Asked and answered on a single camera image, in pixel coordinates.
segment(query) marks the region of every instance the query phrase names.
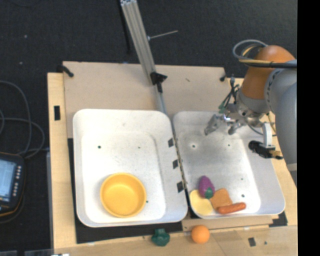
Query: toy eggplant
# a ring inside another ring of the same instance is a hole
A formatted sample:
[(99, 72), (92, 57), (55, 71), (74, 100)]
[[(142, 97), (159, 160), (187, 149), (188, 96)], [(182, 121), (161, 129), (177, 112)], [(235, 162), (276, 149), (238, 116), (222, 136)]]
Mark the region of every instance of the toy eggplant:
[(199, 182), (199, 194), (203, 198), (210, 199), (214, 196), (215, 187), (207, 176), (202, 176)]

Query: black clip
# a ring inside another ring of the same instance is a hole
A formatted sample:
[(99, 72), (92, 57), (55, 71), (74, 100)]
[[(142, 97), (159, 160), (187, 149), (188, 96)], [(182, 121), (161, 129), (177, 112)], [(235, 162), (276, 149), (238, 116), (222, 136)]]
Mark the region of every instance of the black clip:
[(59, 73), (65, 72), (70, 78), (72, 78), (74, 76), (74, 73), (71, 73), (70, 70), (64, 65), (58, 65), (56, 67), (56, 71)]
[(264, 147), (262, 142), (252, 140), (249, 142), (249, 149), (257, 153), (260, 157), (263, 158), (275, 158), (278, 160), (283, 159), (283, 156), (280, 156), (275, 147)]
[(151, 77), (152, 84), (156, 85), (159, 93), (162, 93), (163, 90), (162, 90), (161, 83), (167, 79), (167, 76), (164, 74), (159, 74), (157, 72), (152, 72), (150, 74), (150, 77)]

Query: plastic food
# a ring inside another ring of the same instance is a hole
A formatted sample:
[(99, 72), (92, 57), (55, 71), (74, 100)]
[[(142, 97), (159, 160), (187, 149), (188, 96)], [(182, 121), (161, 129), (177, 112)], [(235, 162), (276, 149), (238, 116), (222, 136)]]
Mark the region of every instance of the plastic food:
[(218, 208), (220, 214), (230, 214), (235, 213), (241, 210), (244, 210), (247, 207), (245, 202), (237, 202), (231, 205), (221, 206)]
[(203, 198), (210, 199), (215, 193), (215, 187), (207, 176), (202, 176), (199, 182), (199, 193)]
[(193, 210), (203, 216), (211, 214), (214, 210), (210, 201), (206, 198), (201, 197), (199, 191), (193, 190), (190, 193), (190, 203)]
[(197, 244), (205, 244), (210, 238), (209, 229), (204, 225), (197, 225), (191, 231), (191, 238)]
[(219, 207), (230, 206), (233, 204), (229, 196), (229, 192), (225, 188), (218, 189), (209, 200), (215, 210)]
[(155, 231), (155, 234), (151, 237), (151, 241), (157, 246), (166, 246), (170, 241), (170, 235), (166, 233), (164, 228), (158, 228)]

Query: aluminum rod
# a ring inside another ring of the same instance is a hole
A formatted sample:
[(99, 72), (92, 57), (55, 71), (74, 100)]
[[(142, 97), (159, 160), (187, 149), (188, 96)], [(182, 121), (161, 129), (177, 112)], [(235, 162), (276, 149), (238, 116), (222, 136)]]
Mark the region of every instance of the aluminum rod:
[[(134, 48), (139, 58), (144, 74), (152, 85), (151, 73), (156, 72), (154, 58), (149, 45), (149, 40), (141, 18), (140, 10), (136, 0), (120, 0), (123, 14), (128, 25)], [(167, 114), (163, 95), (154, 86), (158, 109)]]

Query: orange toy food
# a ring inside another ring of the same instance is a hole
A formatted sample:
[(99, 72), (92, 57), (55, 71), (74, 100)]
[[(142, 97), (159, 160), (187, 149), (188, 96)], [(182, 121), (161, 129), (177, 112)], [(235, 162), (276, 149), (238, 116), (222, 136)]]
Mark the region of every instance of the orange toy food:
[(197, 225), (191, 231), (191, 238), (197, 244), (205, 244), (210, 238), (209, 229), (204, 225)]
[(210, 202), (215, 210), (222, 206), (232, 205), (233, 202), (230, 199), (229, 193), (225, 188), (220, 188), (214, 192), (213, 197), (211, 197)]
[(220, 214), (230, 214), (234, 212), (241, 211), (247, 207), (245, 202), (237, 202), (231, 205), (226, 205), (226, 206), (220, 206), (218, 207), (218, 212)]

